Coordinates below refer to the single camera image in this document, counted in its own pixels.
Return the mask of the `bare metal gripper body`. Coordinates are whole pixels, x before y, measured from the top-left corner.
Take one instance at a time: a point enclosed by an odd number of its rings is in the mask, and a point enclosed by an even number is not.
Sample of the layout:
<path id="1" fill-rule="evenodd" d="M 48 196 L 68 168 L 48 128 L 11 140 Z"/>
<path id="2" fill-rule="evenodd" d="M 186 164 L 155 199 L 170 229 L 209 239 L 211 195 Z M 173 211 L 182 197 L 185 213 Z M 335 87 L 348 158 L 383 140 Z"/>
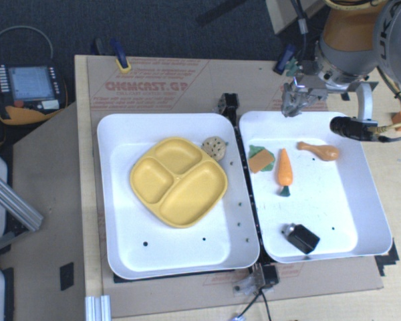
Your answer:
<path id="1" fill-rule="evenodd" d="M 347 92 L 354 81 L 354 75 L 333 67 L 301 66 L 295 74 L 295 96 L 298 92 L 308 92 L 309 104 L 315 104 L 325 101 L 328 94 Z"/>

